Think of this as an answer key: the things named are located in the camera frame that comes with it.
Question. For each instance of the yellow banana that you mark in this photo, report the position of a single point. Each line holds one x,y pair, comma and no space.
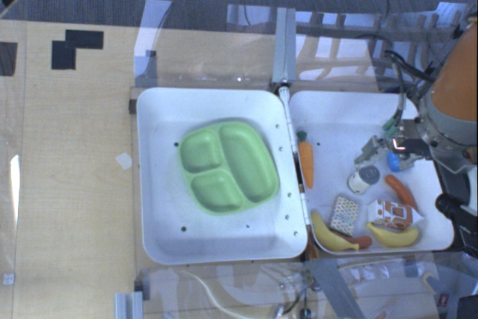
396,237
328,235

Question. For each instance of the orange sausage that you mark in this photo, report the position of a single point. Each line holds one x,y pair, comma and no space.
401,190

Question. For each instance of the orange carrot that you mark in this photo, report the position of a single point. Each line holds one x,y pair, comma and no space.
307,160

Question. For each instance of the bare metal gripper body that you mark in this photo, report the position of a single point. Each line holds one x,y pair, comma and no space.
411,140

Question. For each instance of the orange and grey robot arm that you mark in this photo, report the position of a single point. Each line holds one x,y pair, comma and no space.
453,86

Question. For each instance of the blue rounded toy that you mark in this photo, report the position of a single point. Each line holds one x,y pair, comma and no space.
393,161

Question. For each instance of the white can with grey lid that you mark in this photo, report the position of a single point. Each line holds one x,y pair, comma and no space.
362,179

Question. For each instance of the white and brown carton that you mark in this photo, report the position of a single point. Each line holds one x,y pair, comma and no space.
392,214

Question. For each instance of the white plastic tray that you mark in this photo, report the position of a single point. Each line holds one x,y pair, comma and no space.
336,116
164,175

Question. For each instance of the orange patterned packet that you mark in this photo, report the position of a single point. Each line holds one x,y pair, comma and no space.
343,216

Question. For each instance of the red-brown sausage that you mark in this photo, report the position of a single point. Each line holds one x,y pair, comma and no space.
363,242

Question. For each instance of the green divided plate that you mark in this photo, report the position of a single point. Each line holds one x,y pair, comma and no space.
239,160

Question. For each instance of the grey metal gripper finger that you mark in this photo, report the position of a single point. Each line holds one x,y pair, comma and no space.
369,151
407,161

